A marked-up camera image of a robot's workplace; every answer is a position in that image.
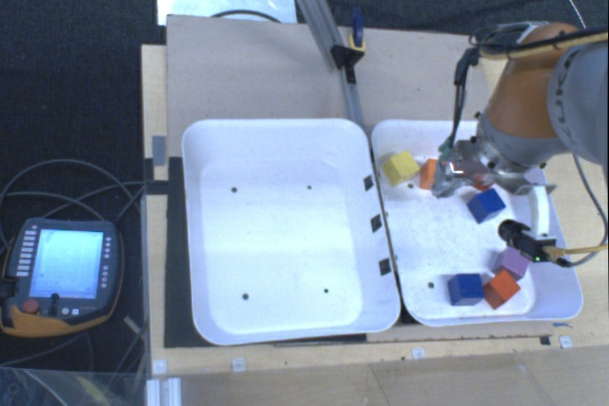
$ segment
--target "blue block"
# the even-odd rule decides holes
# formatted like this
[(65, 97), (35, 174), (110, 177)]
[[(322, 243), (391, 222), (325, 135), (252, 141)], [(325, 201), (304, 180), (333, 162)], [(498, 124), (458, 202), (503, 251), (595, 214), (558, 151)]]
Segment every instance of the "blue block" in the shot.
[(448, 281), (450, 304), (473, 306), (484, 299), (480, 274), (458, 274)]
[(482, 223), (495, 218), (505, 208), (505, 203), (494, 188), (479, 193), (467, 204), (469, 211)]

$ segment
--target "orange block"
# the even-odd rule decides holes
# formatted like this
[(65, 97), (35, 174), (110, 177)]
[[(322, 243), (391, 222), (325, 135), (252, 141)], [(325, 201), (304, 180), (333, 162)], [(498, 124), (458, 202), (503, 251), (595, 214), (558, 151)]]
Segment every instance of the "orange block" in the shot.
[(518, 283), (505, 269), (484, 286), (484, 297), (496, 310), (521, 290)]
[(419, 187), (421, 189), (431, 189), (431, 185), (434, 183), (437, 162), (437, 159), (429, 158), (422, 166), (420, 173), (421, 179), (419, 182)]

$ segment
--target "plastic tray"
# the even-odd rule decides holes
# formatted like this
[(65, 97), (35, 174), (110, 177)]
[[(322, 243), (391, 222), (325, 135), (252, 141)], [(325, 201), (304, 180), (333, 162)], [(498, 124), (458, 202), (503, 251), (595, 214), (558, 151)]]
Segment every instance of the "plastic tray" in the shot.
[(192, 311), (206, 340), (315, 338), (395, 323), (400, 296), (358, 126), (207, 120), (187, 129), (183, 157)]
[[(393, 154), (409, 150), (421, 165), (438, 157), (438, 146), (452, 123), (384, 121), (372, 133), (377, 167)], [(469, 139), (476, 123), (463, 122), (459, 139)], [(540, 169), (527, 178), (544, 184)], [(480, 273), (486, 282), (505, 242), (497, 233), (505, 219), (529, 224), (531, 211), (526, 197), (515, 197), (495, 185), (507, 208), (493, 220), (477, 224), (466, 206), (477, 190), (467, 187), (455, 196), (436, 199), (419, 188), (419, 177), (411, 184), (392, 187), (382, 172), (379, 184), (387, 225), (408, 312), (421, 323), (442, 326), (490, 321), (570, 319), (582, 306), (580, 285), (574, 269), (555, 264), (531, 263), (519, 281), (521, 290), (510, 301), (493, 310), (485, 301), (474, 306), (451, 306), (447, 281), (459, 273)], [(550, 202), (550, 234), (564, 247), (564, 237), (554, 205)]]

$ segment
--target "yellow block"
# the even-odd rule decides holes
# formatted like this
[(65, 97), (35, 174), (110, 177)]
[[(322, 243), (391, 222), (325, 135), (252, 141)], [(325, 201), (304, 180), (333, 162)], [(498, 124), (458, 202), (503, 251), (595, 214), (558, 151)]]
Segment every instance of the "yellow block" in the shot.
[(392, 186), (411, 180), (419, 172), (419, 165), (409, 151), (391, 156), (383, 164), (383, 173)]

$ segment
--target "button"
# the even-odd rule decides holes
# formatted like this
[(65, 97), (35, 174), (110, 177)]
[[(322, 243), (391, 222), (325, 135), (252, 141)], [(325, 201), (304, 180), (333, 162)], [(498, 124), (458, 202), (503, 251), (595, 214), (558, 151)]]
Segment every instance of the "button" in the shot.
[(29, 298), (23, 303), (23, 312), (28, 315), (35, 315), (40, 310), (40, 303), (34, 298)]

